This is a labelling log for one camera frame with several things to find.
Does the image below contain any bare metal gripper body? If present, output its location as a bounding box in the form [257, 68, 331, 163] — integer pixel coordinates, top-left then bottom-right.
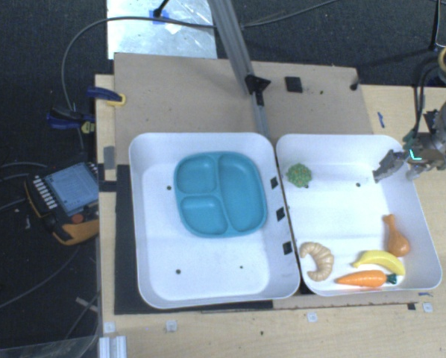
[408, 131, 446, 172]

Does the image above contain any white plastic tray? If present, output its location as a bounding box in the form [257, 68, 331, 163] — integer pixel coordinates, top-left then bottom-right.
[128, 131, 302, 310]
[274, 133, 444, 298]

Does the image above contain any orange-brown chicken drumstick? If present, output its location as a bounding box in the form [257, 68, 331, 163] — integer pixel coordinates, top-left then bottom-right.
[382, 213, 412, 258]

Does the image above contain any green broccoli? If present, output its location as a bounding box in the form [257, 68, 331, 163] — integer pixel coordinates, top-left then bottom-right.
[285, 163, 313, 189]

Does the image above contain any yellow banana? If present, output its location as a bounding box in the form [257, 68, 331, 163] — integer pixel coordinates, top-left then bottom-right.
[351, 249, 407, 277]

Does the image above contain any beige croissant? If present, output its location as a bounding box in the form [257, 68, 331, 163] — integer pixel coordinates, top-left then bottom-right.
[299, 241, 336, 283]

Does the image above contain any orange carrot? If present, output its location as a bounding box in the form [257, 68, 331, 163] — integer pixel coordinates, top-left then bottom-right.
[335, 269, 399, 289]

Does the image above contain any small black block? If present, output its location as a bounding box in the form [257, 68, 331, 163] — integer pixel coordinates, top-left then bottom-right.
[284, 75, 304, 94]

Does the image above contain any blue divided plate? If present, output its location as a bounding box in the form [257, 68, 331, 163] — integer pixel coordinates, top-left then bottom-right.
[173, 151, 268, 239]

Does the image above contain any brown cardboard board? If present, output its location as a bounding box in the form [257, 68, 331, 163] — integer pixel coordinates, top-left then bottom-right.
[113, 52, 420, 312]

